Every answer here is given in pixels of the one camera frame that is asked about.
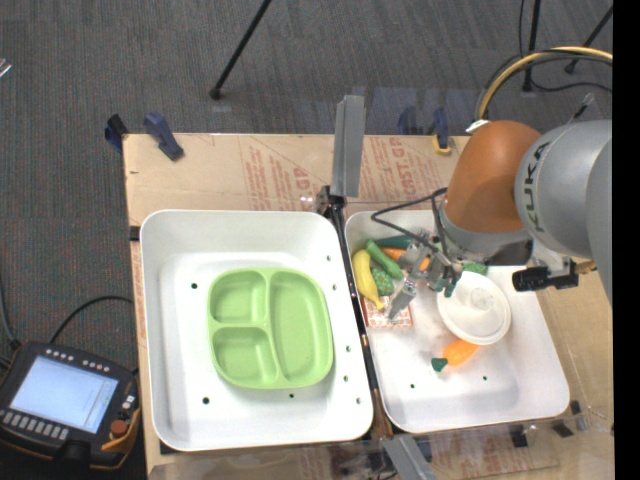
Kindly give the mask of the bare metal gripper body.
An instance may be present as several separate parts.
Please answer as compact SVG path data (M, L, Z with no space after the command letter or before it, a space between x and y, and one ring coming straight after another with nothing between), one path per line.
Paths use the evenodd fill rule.
M452 294L462 270L450 259L446 242L428 231L409 234L408 240L400 261L405 271L405 286L416 292L418 282L423 281L434 292Z

